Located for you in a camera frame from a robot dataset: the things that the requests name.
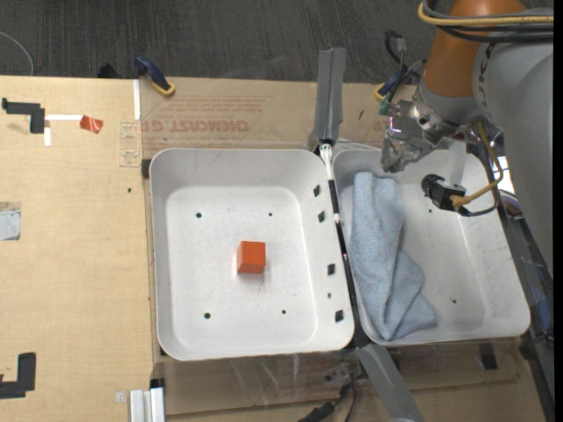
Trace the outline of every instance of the black cable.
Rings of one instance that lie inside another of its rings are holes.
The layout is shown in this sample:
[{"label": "black cable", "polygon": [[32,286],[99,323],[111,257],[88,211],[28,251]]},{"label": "black cable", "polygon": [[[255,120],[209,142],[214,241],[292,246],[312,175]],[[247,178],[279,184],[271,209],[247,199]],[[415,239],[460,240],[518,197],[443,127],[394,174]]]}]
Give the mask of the black cable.
[{"label": "black cable", "polygon": [[507,36],[476,36],[473,34],[462,33],[456,29],[452,29],[449,26],[437,25],[438,28],[460,39],[473,40],[475,42],[485,42],[485,43],[533,43],[533,42],[544,42],[546,40],[553,40],[553,33],[543,33],[543,34],[533,34],[533,35],[507,35]]},{"label": "black cable", "polygon": [[325,404],[323,404],[319,408],[313,409],[313,411],[311,411],[307,416],[299,419],[299,422],[319,422],[320,420],[326,418],[327,416],[329,416],[330,414],[332,414],[334,412],[334,408],[336,408],[336,406],[339,405],[344,400],[344,398],[347,396],[347,393],[350,390],[352,390],[352,393],[353,393],[352,404],[350,405],[350,408],[348,410],[348,414],[347,414],[346,419],[345,419],[345,422],[349,422],[351,414],[352,414],[352,410],[354,409],[355,401],[356,401],[356,398],[357,398],[354,385],[355,385],[356,380],[363,378],[364,376],[365,376],[365,372],[361,371],[358,375],[353,377],[348,383],[344,384],[340,388],[340,390],[339,390],[340,396],[336,400],[336,402],[334,402],[333,404],[331,404],[330,402],[326,402]]},{"label": "black cable", "polygon": [[393,85],[393,87],[389,90],[389,98],[388,100],[391,102],[393,100],[393,97],[395,97],[395,92],[397,92],[398,86],[401,83],[401,79],[400,79],[400,71],[403,70],[403,66],[405,65],[405,50],[401,50],[401,56],[398,62],[398,70],[399,70],[399,75],[397,76],[397,81],[395,81],[395,84]]},{"label": "black cable", "polygon": [[[435,6],[438,0],[422,0],[422,5],[425,14],[433,18],[439,19],[455,19],[463,20],[464,18],[475,19],[475,17],[461,17],[461,16],[450,16],[448,14],[443,14],[435,10]],[[495,19],[495,18],[506,18],[522,14],[489,14],[486,16],[478,16],[477,18],[482,19]],[[476,42],[496,42],[496,43],[532,43],[532,42],[542,42],[546,40],[553,40],[553,24],[500,24],[497,26],[483,27],[483,26],[467,26],[463,25],[437,25],[438,28],[444,32],[456,36],[464,40],[472,40]],[[507,36],[477,36],[463,32],[513,32]]]},{"label": "black cable", "polygon": [[[391,58],[393,58],[393,60],[397,64],[400,64],[400,57],[399,57],[399,55],[397,55],[395,50],[393,50],[393,47],[391,46],[391,39],[402,39],[402,38],[403,38],[403,36],[401,36],[399,33],[397,33],[394,30],[388,30],[384,33],[385,50],[387,50],[387,53],[391,56]],[[402,71],[407,71],[409,69],[409,67],[410,66],[408,66],[408,64],[403,62],[403,68],[399,69],[399,70],[402,73]],[[411,73],[409,75],[412,75],[417,80],[420,80],[420,74],[416,70],[411,71]]]},{"label": "black cable", "polygon": [[553,25],[551,24],[506,24],[495,26],[465,26],[465,25],[447,25],[448,28],[454,30],[463,30],[465,32],[532,32],[532,33],[551,33]]},{"label": "black cable", "polygon": [[[481,163],[486,162],[488,164],[488,167],[490,170],[493,169],[494,164],[494,160],[491,158],[491,155],[488,151],[488,149],[482,149],[481,150],[482,153],[485,154],[485,158],[480,158]],[[493,197],[494,197],[494,203],[491,207],[487,208],[487,209],[483,209],[481,211],[475,211],[475,212],[471,212],[468,209],[461,207],[459,208],[459,214],[461,214],[464,217],[477,217],[479,215],[486,215],[489,213],[492,213],[498,206],[499,206],[499,188],[496,186],[495,188],[492,189],[491,191],[493,193]]]},{"label": "black cable", "polygon": [[354,381],[352,381],[351,385],[352,385],[352,395],[353,395],[352,396],[352,403],[350,404],[350,408],[348,409],[348,414],[346,415],[344,422],[349,422],[350,419],[352,418],[352,411],[354,410],[355,401],[356,401],[356,398],[357,398],[357,395],[355,393]]}]

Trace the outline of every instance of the wooden table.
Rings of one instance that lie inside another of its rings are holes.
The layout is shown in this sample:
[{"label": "wooden table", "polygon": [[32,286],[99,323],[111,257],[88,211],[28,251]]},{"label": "wooden table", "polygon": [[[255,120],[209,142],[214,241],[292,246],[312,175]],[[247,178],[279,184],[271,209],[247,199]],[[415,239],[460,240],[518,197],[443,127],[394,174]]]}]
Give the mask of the wooden table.
[{"label": "wooden table", "polygon": [[[3,76],[0,97],[104,121],[98,135],[53,122],[46,148],[26,116],[0,112],[0,202],[22,211],[20,239],[0,242],[0,375],[16,380],[18,355],[37,355],[35,390],[0,400],[0,421],[126,421],[121,391],[147,389],[153,367],[143,178],[118,155],[120,123],[135,117],[133,81]],[[517,379],[414,398],[427,420],[542,420],[528,364],[515,358]],[[327,421],[343,420],[347,405]],[[311,408],[170,420],[296,420]],[[373,396],[353,418],[387,419]]]}]

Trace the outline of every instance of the black tape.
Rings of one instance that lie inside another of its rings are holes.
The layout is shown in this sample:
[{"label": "black tape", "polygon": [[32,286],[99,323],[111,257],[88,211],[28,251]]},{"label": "black tape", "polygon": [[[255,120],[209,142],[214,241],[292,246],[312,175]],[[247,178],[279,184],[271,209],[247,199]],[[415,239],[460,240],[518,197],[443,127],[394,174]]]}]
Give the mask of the black tape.
[{"label": "black tape", "polygon": [[338,208],[338,197],[336,196],[336,184],[333,179],[328,180],[328,188],[331,192],[331,202],[333,203],[333,212],[339,214],[340,210]]},{"label": "black tape", "polygon": [[36,363],[35,353],[21,353],[18,356],[18,380],[3,382],[3,375],[0,375],[0,399],[25,397],[28,390],[35,390]]},{"label": "black tape", "polygon": [[344,272],[346,274],[346,281],[348,284],[348,295],[350,296],[350,305],[352,307],[352,318],[354,319],[354,338],[352,339],[351,346],[362,348],[369,344],[368,335],[362,328],[362,320],[360,319],[360,309],[358,307],[358,300],[355,293],[354,278],[352,275],[352,268],[348,260],[346,242],[344,240],[344,231],[342,225],[336,222],[336,232],[338,233],[338,240],[340,243],[340,251],[342,252],[342,261],[344,262]]},{"label": "black tape", "polygon": [[149,389],[164,388],[165,379],[164,378],[151,378],[149,382]]},{"label": "black tape", "polygon": [[141,160],[141,174],[143,178],[149,178],[150,175],[150,161],[151,159],[142,159]]},{"label": "black tape", "polygon": [[9,102],[2,99],[2,108],[7,114],[29,115],[29,132],[34,135],[45,133],[45,109],[39,103]]}]

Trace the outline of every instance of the wire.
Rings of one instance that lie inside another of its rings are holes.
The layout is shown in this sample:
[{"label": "wire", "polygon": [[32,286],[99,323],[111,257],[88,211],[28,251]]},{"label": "wire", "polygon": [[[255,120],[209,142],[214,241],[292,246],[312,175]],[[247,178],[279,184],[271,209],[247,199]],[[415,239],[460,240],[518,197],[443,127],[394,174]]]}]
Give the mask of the wire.
[{"label": "wire", "polygon": [[419,5],[419,18],[431,25],[463,25],[463,26],[497,26],[502,24],[553,24],[553,16],[507,16],[506,14],[493,16],[481,16],[478,18],[455,17],[447,18],[429,17],[424,12],[424,3]]},{"label": "wire", "polygon": [[441,30],[460,39],[473,40],[475,42],[496,42],[496,43],[531,43],[553,40],[553,33],[527,34],[527,35],[507,35],[507,36],[475,36],[473,34],[462,33],[453,30],[448,26],[438,26]]},{"label": "wire", "polygon": [[[451,16],[436,11],[438,0],[422,0],[419,18],[447,34],[475,42],[531,43],[553,40],[553,15],[488,14],[478,17]],[[483,35],[467,32],[483,32]],[[506,36],[494,32],[511,32]]]},{"label": "wire", "polygon": [[24,46],[22,46],[19,42],[17,42],[14,38],[12,38],[9,34],[6,34],[4,32],[0,32],[0,36],[4,36],[6,39],[11,40],[14,44],[16,44],[22,52],[24,52],[27,56],[27,60],[29,61],[29,64],[31,65],[31,72],[30,72],[30,76],[33,75],[33,59],[32,56],[29,54],[29,52],[26,50],[26,48]]},{"label": "wire", "polygon": [[354,410],[355,401],[356,401],[356,398],[357,398],[357,395],[355,393],[354,381],[352,381],[350,384],[351,384],[351,390],[352,390],[352,403],[350,404],[350,408],[348,409],[348,414],[346,415],[344,422],[349,422],[350,419],[352,418],[352,411]]},{"label": "wire", "polygon": [[460,211],[460,214],[464,215],[465,217],[477,217],[478,215],[487,215],[493,212],[499,206],[499,198],[497,196],[497,192],[494,189],[493,189],[493,195],[494,195],[494,203],[491,207],[487,209],[483,209],[482,211],[475,211],[475,212],[469,210],[465,210],[463,212]]},{"label": "wire", "polygon": [[418,69],[420,66],[423,66],[424,64],[426,64],[427,59],[421,59],[421,60],[417,60],[415,62],[413,62],[410,67],[406,70],[407,72],[410,71],[414,76],[420,76],[420,73],[415,72],[416,69]]},{"label": "wire", "polygon": [[[391,39],[398,40],[398,39],[402,39],[402,38],[403,38],[403,36],[401,36],[399,33],[397,33],[396,31],[393,31],[393,30],[388,30],[388,31],[386,31],[386,32],[384,33],[384,45],[385,45],[385,50],[387,50],[387,53],[391,56],[391,58],[393,58],[393,60],[394,60],[397,64],[400,63],[400,57],[397,55],[397,53],[395,53],[395,50],[393,49],[393,47],[392,47],[392,45],[391,45]],[[408,69],[410,69],[410,68],[409,68],[409,66],[408,66],[406,63],[404,63],[404,64],[403,64],[403,69],[404,69],[404,70],[408,70]],[[419,74],[416,70],[414,70],[414,69],[416,69],[416,68],[413,68],[413,69],[412,69],[411,74],[412,74],[413,76],[415,76],[417,79],[420,80],[420,74]]]},{"label": "wire", "polygon": [[393,100],[393,97],[395,97],[395,92],[397,92],[398,86],[401,83],[400,73],[403,70],[404,64],[405,64],[405,50],[401,50],[400,61],[398,63],[398,72],[399,73],[398,73],[398,76],[397,76],[397,80],[395,81],[395,84],[393,85],[393,87],[389,91],[389,97],[387,98],[387,100],[389,100],[390,102]]},{"label": "wire", "polygon": [[481,140],[485,144],[486,151],[491,156],[491,158],[493,159],[497,169],[499,170],[499,177],[493,183],[489,183],[487,186],[482,188],[480,191],[477,191],[476,193],[473,193],[471,195],[466,195],[464,197],[462,197],[460,195],[451,195],[450,200],[453,203],[453,206],[457,207],[457,208],[461,208],[463,205],[466,205],[470,201],[477,199],[478,197],[480,197],[484,193],[487,193],[488,191],[493,191],[494,188],[501,182],[501,180],[504,177],[504,173],[502,172],[502,167],[499,163],[499,159],[496,157],[493,148],[489,145],[489,141],[486,138],[485,130],[484,130],[483,124],[481,122],[479,122],[477,124],[477,131],[479,132],[479,136],[481,136]]}]

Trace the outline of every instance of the light blue cloth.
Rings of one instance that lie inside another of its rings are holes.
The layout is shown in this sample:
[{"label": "light blue cloth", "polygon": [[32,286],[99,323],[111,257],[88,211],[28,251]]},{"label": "light blue cloth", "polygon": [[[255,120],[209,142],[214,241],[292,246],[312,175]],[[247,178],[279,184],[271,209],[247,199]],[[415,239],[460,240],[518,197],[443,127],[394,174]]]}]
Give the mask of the light blue cloth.
[{"label": "light blue cloth", "polygon": [[356,174],[353,204],[348,254],[377,332],[391,340],[436,324],[434,308],[420,292],[423,271],[398,250],[405,213],[397,181]]}]

